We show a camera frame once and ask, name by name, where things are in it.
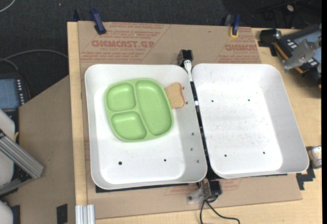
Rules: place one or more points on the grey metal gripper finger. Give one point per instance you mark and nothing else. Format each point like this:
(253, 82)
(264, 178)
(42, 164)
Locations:
(299, 55)

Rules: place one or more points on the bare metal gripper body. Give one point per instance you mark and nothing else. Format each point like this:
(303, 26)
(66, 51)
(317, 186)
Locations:
(314, 36)

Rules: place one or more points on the white plastic tray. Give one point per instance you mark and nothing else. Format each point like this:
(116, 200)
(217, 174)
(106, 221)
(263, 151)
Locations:
(143, 161)
(245, 126)

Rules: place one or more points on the small silver can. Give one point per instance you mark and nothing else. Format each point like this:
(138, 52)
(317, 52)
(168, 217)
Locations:
(315, 156)

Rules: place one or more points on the thin black and white rod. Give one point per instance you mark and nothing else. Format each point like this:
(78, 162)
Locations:
(195, 95)

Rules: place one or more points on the brown toast bread slice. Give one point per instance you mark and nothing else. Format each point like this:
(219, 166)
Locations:
(176, 96)

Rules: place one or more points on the brown cardboard board red print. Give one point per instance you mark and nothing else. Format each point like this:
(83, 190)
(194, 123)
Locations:
(158, 39)

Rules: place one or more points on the green divided plate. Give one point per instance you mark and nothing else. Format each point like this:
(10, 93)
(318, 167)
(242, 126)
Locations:
(153, 105)

